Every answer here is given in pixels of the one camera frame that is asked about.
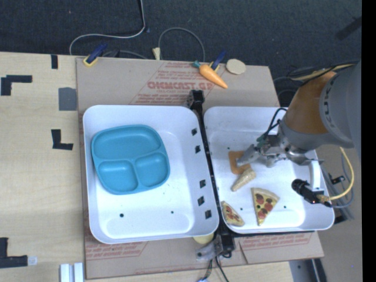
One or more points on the blue divided plate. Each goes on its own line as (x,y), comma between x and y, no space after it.
(129,157)

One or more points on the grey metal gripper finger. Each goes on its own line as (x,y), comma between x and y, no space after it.
(271,161)
(249,155)

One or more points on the thin black rod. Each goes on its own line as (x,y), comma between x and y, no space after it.
(209,163)

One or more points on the pale yellow round object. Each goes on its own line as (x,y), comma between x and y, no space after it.
(203,239)

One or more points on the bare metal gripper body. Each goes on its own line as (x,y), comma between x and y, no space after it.
(277,145)

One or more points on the orange square cracker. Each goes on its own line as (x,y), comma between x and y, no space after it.
(233,157)

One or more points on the pizza slice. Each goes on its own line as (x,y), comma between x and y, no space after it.
(232,215)
(263,206)

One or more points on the orange carrot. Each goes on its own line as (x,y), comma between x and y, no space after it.
(212,75)

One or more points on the pale yellow wedge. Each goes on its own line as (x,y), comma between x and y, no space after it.
(157,53)

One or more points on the yellow corn cob piece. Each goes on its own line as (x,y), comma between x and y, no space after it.
(243,180)

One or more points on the white plastic tray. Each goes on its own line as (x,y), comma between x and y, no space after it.
(147,216)
(235,128)

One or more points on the black cylinder on white bracket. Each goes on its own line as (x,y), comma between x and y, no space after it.
(305,190)

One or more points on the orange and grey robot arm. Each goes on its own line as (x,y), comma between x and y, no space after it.
(308,107)

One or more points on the brown cardboard board red print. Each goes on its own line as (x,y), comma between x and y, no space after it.
(117,81)

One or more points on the beige round biscuit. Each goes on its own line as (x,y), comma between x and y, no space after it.
(235,66)

